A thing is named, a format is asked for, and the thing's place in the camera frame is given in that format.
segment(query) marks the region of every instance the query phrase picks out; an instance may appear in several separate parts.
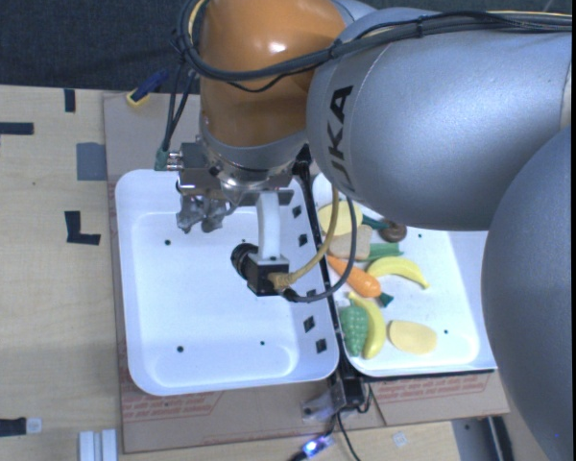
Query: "cardboard box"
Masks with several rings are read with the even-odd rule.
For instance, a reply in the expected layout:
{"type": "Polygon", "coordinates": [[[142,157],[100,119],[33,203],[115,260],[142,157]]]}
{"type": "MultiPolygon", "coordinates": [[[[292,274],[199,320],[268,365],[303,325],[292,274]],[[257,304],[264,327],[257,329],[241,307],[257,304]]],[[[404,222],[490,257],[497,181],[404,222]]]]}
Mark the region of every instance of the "cardboard box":
{"type": "MultiPolygon", "coordinates": [[[[193,139],[198,129],[199,107],[199,97],[191,96],[175,132],[174,148],[193,139]]],[[[124,93],[107,93],[104,98],[124,450],[131,453],[319,434],[326,430],[326,422],[305,421],[301,404],[324,393],[326,380],[155,397],[141,391],[130,377],[114,191],[117,181],[127,172],[153,168],[156,149],[164,136],[167,109],[168,96],[164,94],[152,94],[137,109],[128,105],[124,93]]],[[[381,380],[372,383],[372,392],[372,407],[366,414],[346,418],[347,429],[508,412],[496,371],[381,380]]]]}

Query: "blue connector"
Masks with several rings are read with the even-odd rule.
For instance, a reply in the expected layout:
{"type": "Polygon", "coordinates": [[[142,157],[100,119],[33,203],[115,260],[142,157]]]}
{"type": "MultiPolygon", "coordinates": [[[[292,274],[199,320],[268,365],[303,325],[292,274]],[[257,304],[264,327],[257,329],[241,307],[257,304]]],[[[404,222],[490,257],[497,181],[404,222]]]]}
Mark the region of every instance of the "blue connector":
{"type": "Polygon", "coordinates": [[[126,95],[128,104],[134,108],[141,106],[149,99],[149,93],[164,84],[169,78],[169,71],[162,69],[149,77],[143,84],[126,95]]]}
{"type": "Polygon", "coordinates": [[[335,444],[332,435],[322,435],[316,439],[309,441],[301,448],[301,452],[303,452],[308,459],[311,459],[316,454],[318,454],[321,450],[325,450],[326,448],[335,444]]]}

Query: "carrot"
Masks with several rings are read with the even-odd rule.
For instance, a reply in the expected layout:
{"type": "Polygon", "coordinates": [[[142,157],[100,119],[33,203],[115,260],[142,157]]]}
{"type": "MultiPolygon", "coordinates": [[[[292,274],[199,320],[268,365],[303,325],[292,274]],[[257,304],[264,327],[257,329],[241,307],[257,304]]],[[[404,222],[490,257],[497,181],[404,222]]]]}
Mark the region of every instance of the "carrot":
{"type": "MultiPolygon", "coordinates": [[[[343,275],[348,267],[345,261],[335,256],[326,255],[326,261],[339,275],[343,275]]],[[[352,266],[346,282],[362,297],[379,297],[382,293],[382,286],[379,280],[357,266],[352,266]]]]}

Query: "blue led light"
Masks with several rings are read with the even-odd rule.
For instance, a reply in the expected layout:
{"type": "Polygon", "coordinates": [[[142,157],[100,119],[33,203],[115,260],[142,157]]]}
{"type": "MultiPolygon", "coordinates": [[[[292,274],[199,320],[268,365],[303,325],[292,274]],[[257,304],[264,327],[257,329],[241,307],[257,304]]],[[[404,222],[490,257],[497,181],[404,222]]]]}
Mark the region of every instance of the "blue led light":
{"type": "Polygon", "coordinates": [[[313,452],[316,450],[316,448],[318,447],[318,443],[316,441],[309,441],[307,444],[305,444],[305,446],[303,447],[303,450],[307,452],[313,452]]]}

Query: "plastic banana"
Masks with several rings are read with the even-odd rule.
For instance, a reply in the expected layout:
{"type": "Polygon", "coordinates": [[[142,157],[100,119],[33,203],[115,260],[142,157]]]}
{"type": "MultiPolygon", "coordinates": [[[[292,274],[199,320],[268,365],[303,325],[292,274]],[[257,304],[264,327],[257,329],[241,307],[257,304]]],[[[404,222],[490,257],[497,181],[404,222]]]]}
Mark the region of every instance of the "plastic banana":
{"type": "Polygon", "coordinates": [[[367,273],[376,278],[384,275],[400,275],[418,283],[422,288],[430,286],[422,274],[420,266],[403,256],[381,257],[369,265],[367,273]]]}
{"type": "Polygon", "coordinates": [[[356,292],[349,292],[348,298],[367,311],[369,328],[362,354],[363,358],[374,358],[380,353],[386,341],[386,323],[382,311],[374,300],[360,297],[356,292]]]}

